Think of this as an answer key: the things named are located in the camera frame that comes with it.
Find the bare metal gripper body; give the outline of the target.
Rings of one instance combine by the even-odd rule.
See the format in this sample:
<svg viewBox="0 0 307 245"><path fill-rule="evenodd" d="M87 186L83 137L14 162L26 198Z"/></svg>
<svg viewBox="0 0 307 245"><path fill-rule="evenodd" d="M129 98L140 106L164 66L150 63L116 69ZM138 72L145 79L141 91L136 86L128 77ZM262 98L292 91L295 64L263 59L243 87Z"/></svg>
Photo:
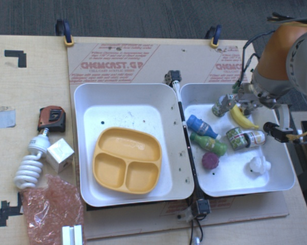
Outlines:
<svg viewBox="0 0 307 245"><path fill-rule="evenodd" d="M253 83L242 83L238 89L236 100L242 106L251 109L262 106L274 109L278 105L273 94L266 91L259 84Z"/></svg>

